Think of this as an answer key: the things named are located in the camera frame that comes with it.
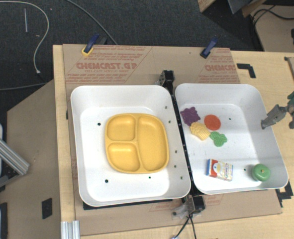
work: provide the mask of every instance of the white cable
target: white cable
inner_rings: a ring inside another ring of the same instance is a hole
[[[34,52],[34,56],[33,56],[34,68],[35,68],[35,70],[36,70],[36,73],[37,73],[37,74],[40,74],[41,71],[39,71],[39,70],[37,69],[36,62],[35,62],[35,57],[36,57],[36,53],[37,53],[37,51],[38,51],[39,46],[40,46],[40,45],[42,44],[42,42],[44,41],[45,37],[47,36],[48,30],[49,30],[49,20],[48,20],[48,16],[47,16],[47,14],[46,14],[46,13],[45,13],[40,7],[38,7],[37,5],[32,4],[32,3],[30,3],[30,2],[23,2],[23,1],[0,1],[0,3],[22,3],[22,4],[28,4],[28,5],[31,5],[31,6],[33,6],[33,7],[35,7],[35,8],[37,8],[37,9],[39,9],[39,10],[45,15],[46,20],[47,20],[47,29],[46,29],[46,32],[45,32],[43,38],[42,38],[41,41],[38,43],[38,45],[37,45],[37,47],[36,47],[36,49],[35,49],[35,52]]]

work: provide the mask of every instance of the yellow divided plate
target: yellow divided plate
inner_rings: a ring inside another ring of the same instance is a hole
[[[154,173],[165,168],[169,147],[165,127],[149,114],[112,116],[105,127],[110,165],[124,173]]]

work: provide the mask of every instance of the wooden table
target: wooden table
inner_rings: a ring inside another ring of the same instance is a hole
[[[235,63],[251,64],[257,76],[249,77],[247,70],[238,70],[241,83],[255,86],[261,93],[266,110],[275,104],[285,106],[286,97],[294,90],[294,81],[284,57],[293,53],[232,51]],[[75,206],[70,159],[69,128],[66,120],[66,90],[64,77],[63,47],[53,46],[55,101],[58,141],[58,163],[60,184],[61,221],[75,220]],[[290,116],[273,126],[290,183],[294,193],[294,129],[289,129]],[[254,217],[196,224],[196,234],[201,239],[294,239],[294,196],[283,202],[283,213],[265,217]],[[86,236],[86,239],[168,239],[175,235],[180,226],[129,231],[121,233]],[[180,238],[193,238],[191,226],[187,226]]]

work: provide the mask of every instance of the small box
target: small box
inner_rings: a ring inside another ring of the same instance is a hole
[[[207,161],[206,175],[225,181],[231,181],[232,174],[233,165],[215,159],[209,159]]]

